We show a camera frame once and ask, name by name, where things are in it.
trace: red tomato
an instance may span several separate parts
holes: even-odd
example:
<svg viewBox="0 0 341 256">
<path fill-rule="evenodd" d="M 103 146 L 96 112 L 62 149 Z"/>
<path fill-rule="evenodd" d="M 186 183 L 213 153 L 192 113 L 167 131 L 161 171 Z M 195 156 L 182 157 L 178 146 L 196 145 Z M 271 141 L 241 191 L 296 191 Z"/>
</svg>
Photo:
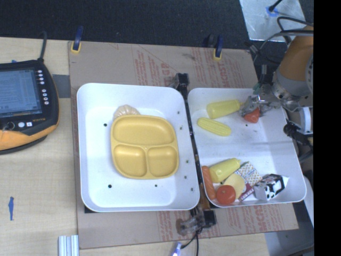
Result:
<svg viewBox="0 0 341 256">
<path fill-rule="evenodd" d="M 244 119 L 247 120 L 248 122 L 251 122 L 251 123 L 257 123 L 260 114 L 261 114 L 261 111 L 260 111 L 259 107 L 257 107 L 257 108 L 256 108 L 255 110 L 253 110 L 251 113 L 246 114 L 246 115 L 244 116 Z"/>
<path fill-rule="evenodd" d="M 236 200 L 236 190 L 230 185 L 222 185 L 216 193 L 218 202 L 222 205 L 228 205 Z"/>
</svg>

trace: potato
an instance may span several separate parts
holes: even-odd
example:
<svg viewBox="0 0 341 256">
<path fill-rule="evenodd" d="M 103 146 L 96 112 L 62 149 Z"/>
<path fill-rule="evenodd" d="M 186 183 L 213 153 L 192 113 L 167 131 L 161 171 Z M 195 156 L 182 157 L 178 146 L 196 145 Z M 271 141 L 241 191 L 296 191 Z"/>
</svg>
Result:
<svg viewBox="0 0 341 256">
<path fill-rule="evenodd" d="M 232 173 L 223 183 L 223 185 L 230 185 L 236 190 L 236 198 L 245 191 L 245 181 L 244 178 L 236 173 Z"/>
</svg>

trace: blue marker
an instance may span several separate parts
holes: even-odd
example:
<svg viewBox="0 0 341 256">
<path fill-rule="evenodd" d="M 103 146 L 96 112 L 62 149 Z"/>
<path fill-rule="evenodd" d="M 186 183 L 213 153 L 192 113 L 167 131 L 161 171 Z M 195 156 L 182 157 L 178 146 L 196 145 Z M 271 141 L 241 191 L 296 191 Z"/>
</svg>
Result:
<svg viewBox="0 0 341 256">
<path fill-rule="evenodd" d="M 13 221 L 13 208 L 14 208 L 14 197 L 11 196 L 10 202 L 9 202 L 11 221 Z"/>
</svg>

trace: yellow plate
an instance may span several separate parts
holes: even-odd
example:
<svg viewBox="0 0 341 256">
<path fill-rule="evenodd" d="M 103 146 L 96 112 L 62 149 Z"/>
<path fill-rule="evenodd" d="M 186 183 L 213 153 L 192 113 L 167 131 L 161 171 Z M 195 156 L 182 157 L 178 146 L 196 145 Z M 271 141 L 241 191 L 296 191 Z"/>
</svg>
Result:
<svg viewBox="0 0 341 256">
<path fill-rule="evenodd" d="M 177 171 L 176 134 L 164 118 L 120 116 L 112 123 L 110 139 L 113 164 L 125 177 L 159 179 Z"/>
</svg>

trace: white shell-shaped object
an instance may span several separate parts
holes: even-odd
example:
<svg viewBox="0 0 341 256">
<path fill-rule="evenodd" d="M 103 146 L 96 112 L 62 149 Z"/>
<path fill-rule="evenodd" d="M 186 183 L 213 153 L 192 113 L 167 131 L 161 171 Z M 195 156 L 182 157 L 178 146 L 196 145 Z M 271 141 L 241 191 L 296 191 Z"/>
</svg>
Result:
<svg viewBox="0 0 341 256">
<path fill-rule="evenodd" d="M 139 115 L 139 114 L 140 114 L 140 112 L 136 108 L 134 108 L 130 105 L 122 105 L 116 109 L 116 111 L 113 115 L 113 118 L 115 119 L 115 118 L 117 118 L 119 116 L 123 116 L 123 115 Z"/>
</svg>

